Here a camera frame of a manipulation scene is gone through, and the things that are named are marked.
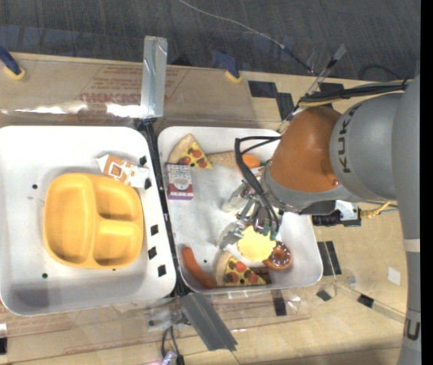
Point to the black cylinder on white bracket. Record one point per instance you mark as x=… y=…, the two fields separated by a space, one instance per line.
x=328 y=218

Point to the yellow divided plate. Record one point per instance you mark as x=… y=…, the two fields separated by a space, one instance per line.
x=86 y=223

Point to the orange carrot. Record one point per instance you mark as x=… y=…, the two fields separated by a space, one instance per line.
x=251 y=161

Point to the purple and white carton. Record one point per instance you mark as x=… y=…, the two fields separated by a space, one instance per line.
x=180 y=183

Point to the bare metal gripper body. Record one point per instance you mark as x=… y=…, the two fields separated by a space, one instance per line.
x=258 y=213

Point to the brown bread slice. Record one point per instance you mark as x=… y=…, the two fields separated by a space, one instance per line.
x=223 y=159

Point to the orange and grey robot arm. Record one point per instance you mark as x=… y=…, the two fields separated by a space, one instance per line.
x=368 y=146

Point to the orange sausage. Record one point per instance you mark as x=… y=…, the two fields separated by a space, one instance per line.
x=195 y=266

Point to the orange and white carton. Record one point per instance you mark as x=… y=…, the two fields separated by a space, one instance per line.
x=119 y=169

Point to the yellow flat disc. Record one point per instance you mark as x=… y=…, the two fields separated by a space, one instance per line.
x=256 y=246

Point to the brown doughnut with pink sprinkles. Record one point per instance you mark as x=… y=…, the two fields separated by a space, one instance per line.
x=279 y=258

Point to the brown cardboard board, red print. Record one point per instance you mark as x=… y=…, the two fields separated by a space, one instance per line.
x=67 y=86

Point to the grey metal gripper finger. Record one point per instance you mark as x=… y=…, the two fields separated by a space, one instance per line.
x=235 y=204
x=231 y=234

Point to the pizza slice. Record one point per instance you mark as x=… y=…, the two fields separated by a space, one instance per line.
x=193 y=154
x=237 y=270

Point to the white plastic tray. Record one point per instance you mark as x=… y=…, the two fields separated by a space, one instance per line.
x=201 y=219
x=22 y=204

